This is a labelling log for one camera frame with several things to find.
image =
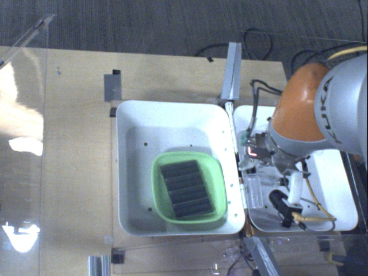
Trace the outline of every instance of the transparent plastic panel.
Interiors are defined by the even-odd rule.
[[[114,275],[366,275],[365,235],[296,235],[181,240],[176,243],[126,248],[124,264]]]
[[[0,275],[39,275],[48,24],[29,15],[0,47]]]

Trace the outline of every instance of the yellow cable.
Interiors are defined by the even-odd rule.
[[[336,221],[336,218],[330,214],[328,211],[326,211],[323,206],[321,205],[321,203],[318,201],[315,193],[313,192],[313,189],[311,187],[311,183],[309,182],[309,179],[307,178],[305,180],[306,185],[309,189],[309,192],[313,198],[313,200],[315,201],[317,207],[327,216],[327,218],[320,218],[320,217],[304,217],[302,216],[300,213],[297,212],[292,212],[292,216],[294,218],[294,221],[298,221],[298,222],[322,222],[322,221]]]
[[[315,193],[313,192],[313,189],[312,189],[312,187],[311,187],[311,183],[309,182],[309,179],[306,179],[305,180],[305,182],[306,182],[306,185],[307,185],[307,187],[308,187],[308,189],[309,189],[309,192],[310,192],[310,194],[311,194],[311,196],[313,197],[313,200],[315,201],[315,203],[316,203],[316,205],[317,205],[317,207],[327,216],[327,217],[329,217],[329,218],[331,218],[331,219],[334,219],[334,221],[336,221],[336,218],[332,215],[332,214],[330,214],[328,211],[326,211],[324,208],[323,208],[323,206],[321,205],[321,203],[318,201],[318,199],[317,199],[317,197],[315,196]]]
[[[342,51],[339,51],[333,55],[331,55],[328,60],[334,59],[334,58],[338,58],[339,56],[345,55],[345,54],[350,54],[353,52],[359,52],[359,51],[368,51],[368,46],[360,46],[360,47],[354,47],[354,48],[349,48],[349,49],[345,49]]]

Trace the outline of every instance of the red light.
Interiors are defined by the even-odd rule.
[[[250,147],[248,147],[248,154],[249,154],[250,156],[257,156],[257,154],[254,154],[254,153],[251,151],[251,148],[250,148]]]

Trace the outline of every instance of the white tray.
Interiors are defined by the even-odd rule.
[[[267,118],[273,115],[275,108],[260,106],[257,110],[257,121],[254,129],[256,132],[264,132],[267,128]],[[239,106],[234,111],[234,122],[237,134],[248,127],[252,115],[252,106]],[[239,152],[244,149],[240,144]],[[350,186],[347,180],[346,171],[338,150],[317,151],[307,160],[308,170],[312,174],[309,177],[312,189],[319,202],[326,208],[330,214],[334,215],[336,231],[348,231],[354,229],[358,223],[358,213],[355,207],[354,199],[351,194]],[[260,230],[266,232],[291,232],[300,231],[299,227],[292,225],[289,229],[275,224],[280,221],[277,210],[273,208],[269,194],[274,189],[280,189],[288,193],[285,187],[272,187],[262,185],[262,209],[250,209],[249,214],[252,223]],[[313,201],[309,194],[306,183],[303,184],[302,197]],[[305,201],[300,202],[303,208],[303,216],[324,217],[325,215],[317,209],[316,206]],[[312,229],[326,231],[332,227],[331,222],[307,223]]]
[[[229,119],[208,104],[126,101],[117,109],[119,219],[131,235],[214,235],[239,232],[245,222]],[[155,211],[154,159],[168,151],[212,155],[223,169],[228,210],[209,224],[172,224]]]

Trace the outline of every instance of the green tray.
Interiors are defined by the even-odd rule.
[[[213,206],[212,213],[200,214],[177,219],[171,206],[171,201],[162,177],[160,167],[170,163],[196,160],[200,168],[209,199]],[[219,162],[208,154],[193,151],[165,152],[156,157],[152,164],[152,192],[155,207],[159,216],[174,224],[210,223],[223,217],[227,210],[227,198],[223,171]]]

